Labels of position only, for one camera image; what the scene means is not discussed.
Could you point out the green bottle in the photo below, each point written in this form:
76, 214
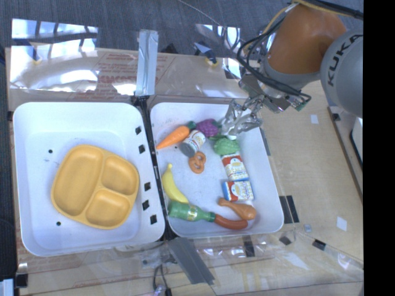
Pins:
185, 211

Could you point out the green broccoli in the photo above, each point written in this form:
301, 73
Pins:
226, 146

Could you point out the brown chicken drumstick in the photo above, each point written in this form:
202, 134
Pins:
242, 210

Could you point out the purple grapes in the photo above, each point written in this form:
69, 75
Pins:
208, 128

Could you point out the yellow banana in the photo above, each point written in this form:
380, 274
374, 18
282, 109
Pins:
172, 187

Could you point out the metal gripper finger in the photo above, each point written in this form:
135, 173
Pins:
231, 116
251, 120

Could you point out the yellow divided plate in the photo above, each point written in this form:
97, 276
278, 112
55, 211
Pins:
77, 177

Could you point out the white plastic tray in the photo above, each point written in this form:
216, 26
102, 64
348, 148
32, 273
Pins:
37, 180
206, 193

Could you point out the red sausage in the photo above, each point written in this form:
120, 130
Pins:
231, 224

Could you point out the small white can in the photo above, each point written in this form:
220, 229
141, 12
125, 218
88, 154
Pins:
192, 142

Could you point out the white and red carton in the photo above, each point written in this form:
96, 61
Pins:
239, 190
235, 166

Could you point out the brown cardboard board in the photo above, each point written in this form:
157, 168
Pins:
185, 72

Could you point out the orange pretzel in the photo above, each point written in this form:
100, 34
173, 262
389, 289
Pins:
195, 166

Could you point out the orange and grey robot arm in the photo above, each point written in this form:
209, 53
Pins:
308, 39

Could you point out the orange carrot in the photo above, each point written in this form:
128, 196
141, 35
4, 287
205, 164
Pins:
174, 136

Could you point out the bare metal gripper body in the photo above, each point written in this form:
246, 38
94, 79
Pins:
265, 96

